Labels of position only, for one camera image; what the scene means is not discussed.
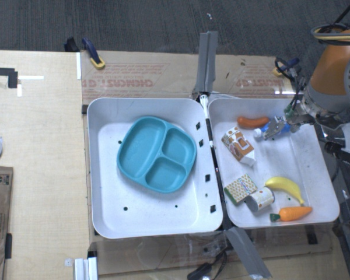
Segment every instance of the carrot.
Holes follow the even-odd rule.
[[[237,123],[242,128],[255,129],[264,127],[267,123],[269,123],[270,119],[268,117],[260,117],[256,119],[249,119],[243,116],[239,116],[237,118]]]
[[[313,210],[310,206],[292,206],[287,208],[282,208],[279,211],[279,214],[272,213],[269,215],[269,218],[271,222],[275,222],[278,219],[281,221],[287,222],[287,221],[294,221],[302,218],[303,216],[307,215],[309,212]]]

